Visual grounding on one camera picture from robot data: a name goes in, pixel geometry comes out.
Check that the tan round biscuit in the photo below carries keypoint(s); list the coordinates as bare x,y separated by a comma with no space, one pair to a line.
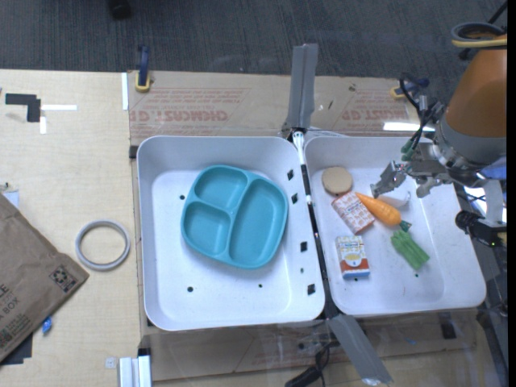
337,180

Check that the orange carrot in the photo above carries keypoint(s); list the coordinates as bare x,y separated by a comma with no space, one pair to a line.
381,211

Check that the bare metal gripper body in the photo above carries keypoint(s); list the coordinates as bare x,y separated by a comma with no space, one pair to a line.
430,163

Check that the orange and white packet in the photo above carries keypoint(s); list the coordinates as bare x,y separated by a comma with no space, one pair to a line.
352,214

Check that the brown cardboard board, red print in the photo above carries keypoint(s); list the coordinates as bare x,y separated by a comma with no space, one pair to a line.
242,103

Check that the white orange and blue carton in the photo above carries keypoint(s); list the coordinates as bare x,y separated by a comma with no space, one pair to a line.
352,256

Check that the black cylinder on white bracket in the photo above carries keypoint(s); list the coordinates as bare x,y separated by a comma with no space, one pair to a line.
477,223

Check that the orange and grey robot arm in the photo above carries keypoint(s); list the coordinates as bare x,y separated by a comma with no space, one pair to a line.
479,95

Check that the green asparagus bundle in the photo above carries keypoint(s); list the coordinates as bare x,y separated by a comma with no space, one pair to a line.
410,250

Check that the blue divided plate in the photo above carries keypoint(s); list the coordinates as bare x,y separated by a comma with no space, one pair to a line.
254,216

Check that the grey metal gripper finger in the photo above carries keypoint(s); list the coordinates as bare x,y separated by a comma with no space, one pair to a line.
428,184
389,180

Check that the brown paper bag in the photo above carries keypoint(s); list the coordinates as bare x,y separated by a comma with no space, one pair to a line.
28,280

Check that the white plastic tray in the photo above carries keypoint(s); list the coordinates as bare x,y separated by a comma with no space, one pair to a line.
225,296
403,292

